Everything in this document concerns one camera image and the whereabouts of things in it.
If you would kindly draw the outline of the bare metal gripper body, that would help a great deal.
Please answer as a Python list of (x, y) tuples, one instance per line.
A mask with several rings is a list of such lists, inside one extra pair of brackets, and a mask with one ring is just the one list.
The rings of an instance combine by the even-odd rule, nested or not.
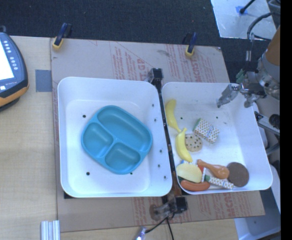
[(260, 99), (266, 96), (280, 100), (280, 83), (263, 71), (248, 71), (240, 84), (242, 94), (256, 94)]

